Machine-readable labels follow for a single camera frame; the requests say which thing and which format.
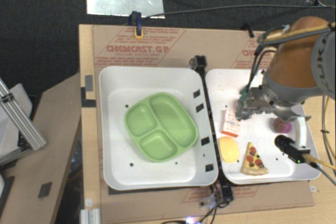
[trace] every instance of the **toy pizza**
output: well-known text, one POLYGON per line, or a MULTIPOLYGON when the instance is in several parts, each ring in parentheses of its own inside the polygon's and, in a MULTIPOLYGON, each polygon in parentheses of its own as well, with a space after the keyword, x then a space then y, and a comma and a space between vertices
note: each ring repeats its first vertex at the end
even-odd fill
POLYGON ((263 161, 256 148, 251 142, 248 142, 246 156, 241 171, 245 175, 259 176, 268 173, 268 169, 264 166, 263 161))

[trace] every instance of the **green plate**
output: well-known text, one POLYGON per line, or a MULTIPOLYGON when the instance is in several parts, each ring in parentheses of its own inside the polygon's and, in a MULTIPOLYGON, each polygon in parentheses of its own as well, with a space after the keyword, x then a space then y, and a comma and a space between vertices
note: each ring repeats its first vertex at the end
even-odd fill
POLYGON ((174 96, 164 92, 130 107, 124 123, 140 151, 154 162, 177 157, 198 139, 197 126, 189 113, 174 96))

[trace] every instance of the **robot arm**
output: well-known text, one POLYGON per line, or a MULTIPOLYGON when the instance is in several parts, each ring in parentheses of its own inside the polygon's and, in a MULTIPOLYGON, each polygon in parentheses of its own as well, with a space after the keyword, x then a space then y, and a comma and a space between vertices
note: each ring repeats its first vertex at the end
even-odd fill
POLYGON ((297 115, 291 108, 313 96, 328 95, 335 99, 335 25, 320 18, 304 17, 290 26, 285 35, 293 36, 287 42, 282 43, 281 37, 277 39, 281 44, 276 39, 269 41, 267 34, 258 41, 256 58, 267 47, 265 44, 277 50, 264 72, 262 85, 257 88, 250 88, 257 71, 255 67, 252 68, 250 81, 240 92, 236 117, 238 120, 246 120, 255 113, 265 112, 273 113, 283 121, 292 121, 296 129, 296 141, 286 140, 283 141, 286 143, 282 143, 281 140, 287 138, 282 136, 276 140, 276 145, 282 147, 290 143, 294 151, 305 151, 305 121, 310 117, 297 115))

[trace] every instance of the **blue and yellow clamp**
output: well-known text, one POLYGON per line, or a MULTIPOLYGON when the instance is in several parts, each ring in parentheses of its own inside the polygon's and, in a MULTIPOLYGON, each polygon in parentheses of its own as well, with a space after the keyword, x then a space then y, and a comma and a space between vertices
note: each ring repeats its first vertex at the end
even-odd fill
POLYGON ((135 26, 134 35, 136 39, 143 38, 141 12, 132 12, 128 17, 128 25, 135 26))

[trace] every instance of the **cardboard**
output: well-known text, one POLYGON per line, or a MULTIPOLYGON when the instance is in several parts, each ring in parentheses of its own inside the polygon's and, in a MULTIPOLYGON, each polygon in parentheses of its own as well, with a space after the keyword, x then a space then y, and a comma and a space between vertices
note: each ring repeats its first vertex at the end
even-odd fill
POLYGON ((80 133, 79 74, 42 94, 33 124, 47 145, 3 172, 14 176, 0 218, 7 223, 54 223, 80 133), (44 197, 39 198, 43 185, 44 197))
MULTIPOLYGON (((257 46, 256 38, 249 38, 245 31, 144 27, 144 33, 143 39, 136 40, 134 28, 128 26, 80 26, 81 86, 86 87, 85 77, 93 78, 95 85, 87 94, 96 101, 97 106, 97 132, 91 130, 88 141, 95 142, 91 146, 91 153, 94 163, 100 169, 99 179, 93 180, 92 161, 90 165, 84 162, 84 180, 90 181, 90 184, 85 184, 85 199, 91 199, 95 195, 93 203, 101 209, 102 223, 105 224, 134 221, 147 223, 155 219, 201 216, 206 214, 206 210, 199 207, 199 200, 211 192, 209 187, 140 192, 117 192, 108 188, 102 175, 98 86, 100 71, 108 65, 188 67, 189 60, 195 55, 207 56, 206 70, 248 69, 257 46)), ((266 56, 261 68, 267 67, 270 60, 271 56, 266 56)), ((92 122, 92 119, 84 115, 82 120, 92 122)), ((218 210, 218 214, 314 205, 309 184, 304 181, 238 186, 233 191, 235 200, 229 207, 218 210)))

